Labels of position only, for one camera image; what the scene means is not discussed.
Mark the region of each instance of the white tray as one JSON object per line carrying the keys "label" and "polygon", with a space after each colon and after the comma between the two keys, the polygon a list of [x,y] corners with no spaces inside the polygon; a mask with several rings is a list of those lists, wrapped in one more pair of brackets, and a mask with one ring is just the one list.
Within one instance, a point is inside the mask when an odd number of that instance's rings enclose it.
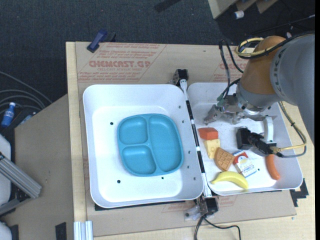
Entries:
{"label": "white tray", "polygon": [[[203,180],[185,97],[172,84],[98,84],[83,93],[90,193],[103,208],[194,200]],[[130,174],[122,164],[117,127],[127,117],[163,114],[176,124],[184,160],[175,172]]]}
{"label": "white tray", "polygon": [[[260,134],[264,132],[264,126],[262,122],[256,122],[251,119],[242,119],[238,124],[231,124],[223,120],[211,122],[208,125],[204,124],[204,118],[208,115],[208,111],[213,104],[217,104],[217,98],[226,86],[226,83],[193,83],[188,88],[188,96],[196,128],[213,127],[217,129],[221,148],[229,153],[234,153],[239,151],[236,139],[236,132],[239,127],[246,126],[251,132]],[[235,87],[230,89],[229,94],[233,94],[234,92]],[[269,116],[276,116],[273,120],[273,125],[274,141],[278,143],[277,146],[291,146],[292,144],[278,104],[274,104],[271,109],[267,111],[267,114]],[[221,170],[216,166],[213,159],[209,159],[204,146],[204,140],[200,138],[199,133],[198,139],[208,186],[218,195],[227,196],[241,193],[295,189],[302,184],[303,176],[296,157],[274,158],[275,166],[281,176],[279,180],[274,180],[268,173],[265,158],[257,155],[252,150],[245,150],[245,152],[258,171],[247,177],[249,183],[248,190],[243,190],[234,183],[227,181],[211,184],[210,182],[216,178]],[[284,155],[295,154],[292,149],[283,151],[282,153]],[[233,164],[230,166],[229,171],[236,172]]]}

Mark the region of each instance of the blue clamp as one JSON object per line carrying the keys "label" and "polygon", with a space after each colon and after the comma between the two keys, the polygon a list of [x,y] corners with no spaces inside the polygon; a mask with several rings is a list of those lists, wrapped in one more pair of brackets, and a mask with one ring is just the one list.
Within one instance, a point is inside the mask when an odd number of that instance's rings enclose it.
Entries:
{"label": "blue clamp", "polygon": [[96,34],[92,43],[88,45],[87,49],[90,52],[94,53],[99,48],[99,43],[103,42],[106,39],[107,35],[108,35],[108,32],[106,30],[100,29],[98,34]]}

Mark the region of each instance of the orange hot dog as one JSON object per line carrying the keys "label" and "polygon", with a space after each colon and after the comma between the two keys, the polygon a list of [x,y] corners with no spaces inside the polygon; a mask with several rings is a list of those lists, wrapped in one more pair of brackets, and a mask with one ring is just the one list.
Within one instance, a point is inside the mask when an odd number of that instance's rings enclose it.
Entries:
{"label": "orange hot dog", "polygon": [[275,166],[274,158],[275,158],[274,154],[270,154],[265,158],[266,168],[268,169],[268,172],[272,179],[279,180],[280,174],[277,171],[277,168]]}

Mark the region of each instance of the blue object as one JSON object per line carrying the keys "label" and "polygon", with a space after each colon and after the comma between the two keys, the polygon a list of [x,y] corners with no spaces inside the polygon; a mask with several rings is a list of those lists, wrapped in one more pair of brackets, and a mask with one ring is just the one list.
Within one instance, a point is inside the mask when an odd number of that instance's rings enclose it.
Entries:
{"label": "blue object", "polygon": [[16,104],[14,102],[10,102],[9,108],[4,112],[1,127],[7,128],[11,124],[15,116],[15,106]]}
{"label": "blue object", "polygon": [[100,29],[98,34],[96,34],[94,40],[88,45],[87,49],[94,53],[99,48],[99,43],[103,42],[108,35],[108,32],[104,29]]}
{"label": "blue object", "polygon": [[136,176],[173,173],[184,161],[174,121],[163,114],[140,114],[123,119],[117,141],[124,167]]}

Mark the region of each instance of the black bracket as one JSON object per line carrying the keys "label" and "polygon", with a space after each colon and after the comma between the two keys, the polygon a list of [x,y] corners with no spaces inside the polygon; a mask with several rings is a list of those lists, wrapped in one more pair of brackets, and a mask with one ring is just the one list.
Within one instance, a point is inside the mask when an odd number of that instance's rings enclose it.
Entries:
{"label": "black bracket", "polygon": [[309,195],[307,185],[305,179],[300,186],[300,191],[295,191],[294,189],[290,189],[291,198],[294,204],[294,207],[298,207],[298,199],[307,198]]}

